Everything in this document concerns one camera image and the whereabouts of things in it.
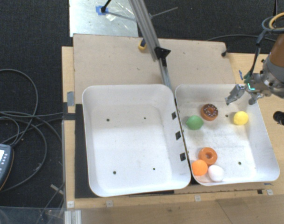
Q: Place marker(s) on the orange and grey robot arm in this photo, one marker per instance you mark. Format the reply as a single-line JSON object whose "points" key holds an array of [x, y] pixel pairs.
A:
{"points": [[282, 52]]}

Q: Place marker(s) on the green lime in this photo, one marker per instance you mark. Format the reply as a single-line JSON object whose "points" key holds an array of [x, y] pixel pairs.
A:
{"points": [[194, 122]]}

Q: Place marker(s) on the orange fruit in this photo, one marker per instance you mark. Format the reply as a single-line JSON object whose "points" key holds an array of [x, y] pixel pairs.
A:
{"points": [[199, 167]]}

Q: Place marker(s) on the white egg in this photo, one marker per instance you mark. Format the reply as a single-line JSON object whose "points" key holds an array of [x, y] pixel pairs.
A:
{"points": [[216, 173]]}

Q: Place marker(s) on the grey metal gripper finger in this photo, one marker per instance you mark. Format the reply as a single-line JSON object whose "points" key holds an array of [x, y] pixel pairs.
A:
{"points": [[253, 98], [235, 93]]}

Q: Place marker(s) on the yellow lemon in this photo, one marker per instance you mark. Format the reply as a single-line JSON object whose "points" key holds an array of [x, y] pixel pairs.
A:
{"points": [[240, 118]]}

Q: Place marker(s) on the brown sprinkled doughnut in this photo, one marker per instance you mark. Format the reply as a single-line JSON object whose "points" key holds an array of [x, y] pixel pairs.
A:
{"points": [[205, 115]]}

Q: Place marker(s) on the white plastic tray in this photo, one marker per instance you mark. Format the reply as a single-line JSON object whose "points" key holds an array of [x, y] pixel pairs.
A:
{"points": [[230, 143], [132, 143]]}

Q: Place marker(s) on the brown cardboard board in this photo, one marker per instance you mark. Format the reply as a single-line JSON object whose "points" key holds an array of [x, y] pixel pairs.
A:
{"points": [[114, 62]]}

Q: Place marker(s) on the orange doughnut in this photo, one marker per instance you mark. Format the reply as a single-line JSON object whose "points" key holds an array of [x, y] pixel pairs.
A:
{"points": [[202, 157]]}

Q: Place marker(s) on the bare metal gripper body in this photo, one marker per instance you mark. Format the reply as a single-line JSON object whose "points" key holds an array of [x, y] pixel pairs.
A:
{"points": [[265, 85]]}

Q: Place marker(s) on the black cylinder on white bracket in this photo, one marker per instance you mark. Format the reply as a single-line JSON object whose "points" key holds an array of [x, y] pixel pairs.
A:
{"points": [[282, 118]]}

